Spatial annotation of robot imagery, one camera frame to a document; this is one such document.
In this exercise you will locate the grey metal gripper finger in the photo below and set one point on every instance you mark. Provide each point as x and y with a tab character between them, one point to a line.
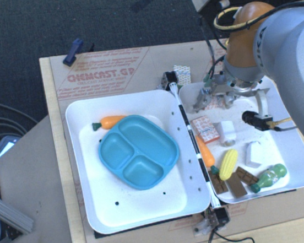
228	100
201	100

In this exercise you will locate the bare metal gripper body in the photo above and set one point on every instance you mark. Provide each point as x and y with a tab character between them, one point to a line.
229	87

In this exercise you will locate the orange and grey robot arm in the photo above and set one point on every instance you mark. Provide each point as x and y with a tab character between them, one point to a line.
287	53

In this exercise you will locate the red and white patterned packet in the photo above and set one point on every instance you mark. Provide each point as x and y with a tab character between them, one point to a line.
216	102

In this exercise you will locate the orange and white carton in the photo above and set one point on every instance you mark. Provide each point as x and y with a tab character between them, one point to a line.
205	129

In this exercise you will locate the white plastic bottle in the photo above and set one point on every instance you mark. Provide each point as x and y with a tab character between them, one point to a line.
227	132

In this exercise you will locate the thin black and white rod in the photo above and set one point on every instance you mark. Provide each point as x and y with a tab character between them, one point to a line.
193	137

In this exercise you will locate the orange carrot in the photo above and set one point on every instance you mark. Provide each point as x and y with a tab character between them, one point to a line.
206	154
113	120

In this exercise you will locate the yellow corn cob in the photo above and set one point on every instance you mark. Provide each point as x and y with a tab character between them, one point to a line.
228	163

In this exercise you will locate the blue divided plate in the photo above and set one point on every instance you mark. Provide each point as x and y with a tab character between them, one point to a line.
140	139

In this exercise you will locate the brown cardboard board red print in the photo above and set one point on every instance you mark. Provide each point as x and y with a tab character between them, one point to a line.
139	64

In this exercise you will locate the brown chocolate bar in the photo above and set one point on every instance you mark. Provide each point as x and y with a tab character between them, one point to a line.
248	176
237	186
219	184

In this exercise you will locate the white plastic tray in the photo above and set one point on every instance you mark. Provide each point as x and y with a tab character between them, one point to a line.
141	205
289	155

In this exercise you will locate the green bottle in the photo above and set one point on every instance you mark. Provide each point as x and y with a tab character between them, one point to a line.
271	176

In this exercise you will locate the black cylinder on white bracket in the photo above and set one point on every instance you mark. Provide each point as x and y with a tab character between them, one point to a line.
254	119

